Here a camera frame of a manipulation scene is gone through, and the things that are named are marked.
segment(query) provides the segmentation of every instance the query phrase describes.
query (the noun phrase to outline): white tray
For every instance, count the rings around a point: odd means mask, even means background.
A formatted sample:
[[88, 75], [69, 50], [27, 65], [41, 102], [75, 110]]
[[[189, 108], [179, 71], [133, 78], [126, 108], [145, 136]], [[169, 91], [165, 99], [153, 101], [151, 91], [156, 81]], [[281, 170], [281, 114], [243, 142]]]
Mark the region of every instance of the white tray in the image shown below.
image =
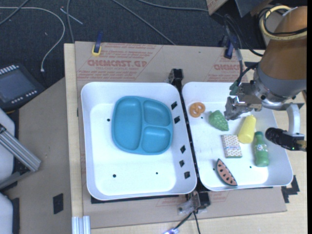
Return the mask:
[[[284, 186], [291, 183], [293, 171], [286, 150], [268, 140], [268, 167], [255, 166], [252, 144], [240, 144], [242, 158], [225, 158], [221, 135], [237, 135], [247, 115], [253, 114], [256, 117], [256, 131], [265, 133], [269, 127], [277, 127], [273, 111], [266, 108], [260, 112], [242, 114], [237, 120], [229, 120], [229, 131], [223, 132], [211, 126], [208, 123], [209, 111], [225, 111], [230, 85], [231, 83], [225, 82], [189, 82], [182, 90], [187, 110], [194, 102], [202, 102], [206, 107], [206, 111], [199, 118], [191, 117], [188, 112], [201, 182], [212, 191]], [[233, 174], [237, 187], [226, 185], [218, 177], [215, 171], [218, 158]]]
[[[170, 148], [138, 155], [116, 147], [111, 134], [115, 103], [140, 96], [164, 103], [174, 123]], [[197, 183], [185, 119], [177, 89], [167, 83], [91, 82], [81, 91], [89, 193], [99, 200], [187, 194]], [[172, 110], [171, 105], [177, 102]]]

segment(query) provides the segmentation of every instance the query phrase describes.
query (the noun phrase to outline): blue plate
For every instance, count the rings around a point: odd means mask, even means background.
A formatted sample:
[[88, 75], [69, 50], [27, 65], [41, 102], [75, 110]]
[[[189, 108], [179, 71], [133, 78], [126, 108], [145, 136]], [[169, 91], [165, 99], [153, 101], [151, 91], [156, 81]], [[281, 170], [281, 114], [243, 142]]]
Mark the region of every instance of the blue plate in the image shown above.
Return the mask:
[[112, 137], [123, 151], [157, 155], [168, 150], [173, 136], [169, 108], [162, 102], [137, 96], [120, 98], [114, 108]]

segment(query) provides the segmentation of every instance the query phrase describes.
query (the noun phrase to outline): watermelon slice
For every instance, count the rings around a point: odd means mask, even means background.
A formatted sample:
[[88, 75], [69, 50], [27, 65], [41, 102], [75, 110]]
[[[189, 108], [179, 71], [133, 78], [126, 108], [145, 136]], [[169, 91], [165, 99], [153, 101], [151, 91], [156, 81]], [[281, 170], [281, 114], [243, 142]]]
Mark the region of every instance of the watermelon slice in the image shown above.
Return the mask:
[[237, 186], [235, 178], [221, 159], [218, 159], [216, 162], [216, 170], [224, 183], [231, 186]]

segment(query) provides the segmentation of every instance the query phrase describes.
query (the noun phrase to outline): wooden surface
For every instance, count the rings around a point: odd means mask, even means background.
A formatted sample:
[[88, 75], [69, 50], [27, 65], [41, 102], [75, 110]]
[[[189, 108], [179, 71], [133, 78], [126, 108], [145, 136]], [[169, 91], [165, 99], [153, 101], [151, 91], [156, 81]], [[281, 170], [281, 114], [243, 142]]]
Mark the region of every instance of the wooden surface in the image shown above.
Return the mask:
[[[65, 78], [68, 114], [68, 138], [70, 157], [70, 178], [72, 197], [72, 216], [83, 216], [82, 194], [81, 194], [81, 171], [79, 154], [79, 135], [77, 117], [77, 92], [76, 92], [76, 68], [75, 68], [75, 45], [64, 45], [65, 55]], [[245, 61], [259, 61], [247, 50], [242, 51]], [[296, 102], [304, 102], [303, 96], [298, 95]], [[300, 109], [301, 133], [306, 135], [306, 105]], [[279, 128], [288, 128], [286, 112], [275, 112]], [[289, 197], [287, 211], [274, 214], [257, 214], [223, 218], [212, 218], [199, 220], [202, 234], [209, 233], [231, 233], [231, 234], [293, 234], [308, 233], [307, 219], [307, 154], [305, 152], [288, 151], [292, 164], [293, 174], [296, 175], [300, 188], [298, 195]], [[92, 234], [161, 234], [171, 229], [178, 222], [165, 222], [158, 224], [135, 225], [126, 227], [114, 227], [105, 229], [92, 229]], [[196, 222], [193, 217], [186, 221], [180, 228], [180, 233], [197, 233]]]

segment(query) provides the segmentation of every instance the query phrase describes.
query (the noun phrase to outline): brown donut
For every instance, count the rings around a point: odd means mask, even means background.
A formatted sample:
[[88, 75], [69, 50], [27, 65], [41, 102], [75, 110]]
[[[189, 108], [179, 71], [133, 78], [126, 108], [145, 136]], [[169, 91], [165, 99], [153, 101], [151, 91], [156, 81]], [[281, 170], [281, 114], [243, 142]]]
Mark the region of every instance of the brown donut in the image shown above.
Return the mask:
[[206, 107], [201, 102], [195, 102], [190, 106], [190, 115], [197, 118], [205, 111]]

